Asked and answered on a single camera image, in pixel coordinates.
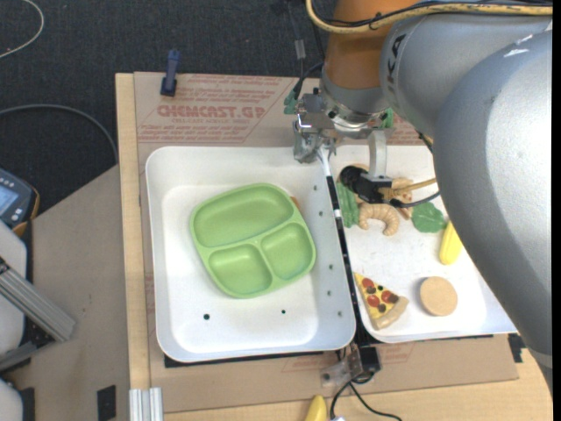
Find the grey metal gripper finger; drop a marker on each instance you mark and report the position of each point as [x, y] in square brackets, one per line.
[331, 146]
[305, 149]

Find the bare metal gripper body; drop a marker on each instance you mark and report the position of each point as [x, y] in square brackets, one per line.
[315, 119]

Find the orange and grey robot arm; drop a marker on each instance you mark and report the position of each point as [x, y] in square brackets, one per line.
[482, 156]

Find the tan toy croissant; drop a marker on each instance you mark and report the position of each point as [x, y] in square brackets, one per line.
[379, 214]

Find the thin black and white rod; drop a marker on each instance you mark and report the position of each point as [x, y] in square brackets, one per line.
[342, 235]

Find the brown cardboard board red print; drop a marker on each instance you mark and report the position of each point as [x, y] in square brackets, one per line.
[219, 112]

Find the green divided plate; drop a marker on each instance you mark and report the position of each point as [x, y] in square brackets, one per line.
[245, 235]

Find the green toy lettuce leaf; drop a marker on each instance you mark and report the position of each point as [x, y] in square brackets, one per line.
[427, 218]

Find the white plastic tray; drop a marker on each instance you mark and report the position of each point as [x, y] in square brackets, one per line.
[407, 252]
[245, 323]

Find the yellow toy corn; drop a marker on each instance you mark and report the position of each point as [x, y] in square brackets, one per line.
[450, 246]

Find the toy pizza slice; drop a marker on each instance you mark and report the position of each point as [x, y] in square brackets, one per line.
[379, 301]

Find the round tan biscuit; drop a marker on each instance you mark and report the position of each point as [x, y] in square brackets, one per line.
[438, 296]

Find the yellow banana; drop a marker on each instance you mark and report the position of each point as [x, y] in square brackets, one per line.
[316, 409]

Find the black cylinder on white bracket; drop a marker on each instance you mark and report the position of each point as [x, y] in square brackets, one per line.
[370, 187]

